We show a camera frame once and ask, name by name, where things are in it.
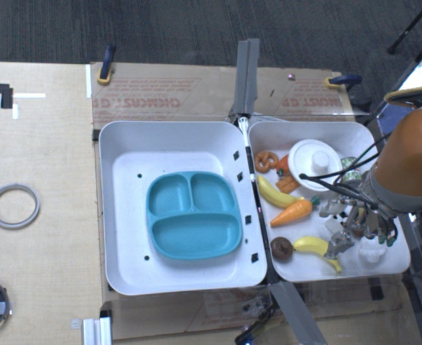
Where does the green patterned can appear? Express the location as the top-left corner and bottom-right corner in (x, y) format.
(339, 156), (362, 183)

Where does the brown pretzel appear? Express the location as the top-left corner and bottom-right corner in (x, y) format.
(254, 150), (280, 174)

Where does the brown cardboard board red print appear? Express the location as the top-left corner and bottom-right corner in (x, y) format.
(90, 62), (406, 341)

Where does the orange red toy vegetable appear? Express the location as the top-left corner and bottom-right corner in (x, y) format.
(275, 154), (292, 178)

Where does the orange carrot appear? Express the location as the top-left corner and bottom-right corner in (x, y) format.
(269, 195), (321, 229)

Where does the orange waffle biscuit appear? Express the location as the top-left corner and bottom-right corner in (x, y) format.
(275, 175), (301, 195)

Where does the yellow banana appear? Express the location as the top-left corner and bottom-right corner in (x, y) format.
(256, 174), (306, 209)
(292, 235), (344, 275)

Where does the blue divided plate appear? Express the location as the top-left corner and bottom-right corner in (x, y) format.
(145, 170), (244, 261)

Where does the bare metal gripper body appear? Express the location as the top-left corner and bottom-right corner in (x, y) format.
(341, 192), (381, 239)

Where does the white round lid with knob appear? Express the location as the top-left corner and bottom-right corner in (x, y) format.
(288, 138), (344, 193)

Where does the white plastic bottle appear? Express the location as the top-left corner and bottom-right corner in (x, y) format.
(357, 236), (388, 265)

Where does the brown doughnut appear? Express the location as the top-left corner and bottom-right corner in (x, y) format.
(270, 236), (295, 261)

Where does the black block with thin wires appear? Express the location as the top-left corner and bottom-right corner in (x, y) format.
(234, 309), (277, 345)

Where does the white plastic tray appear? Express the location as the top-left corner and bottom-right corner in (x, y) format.
(98, 120), (268, 297)
(248, 120), (412, 284)

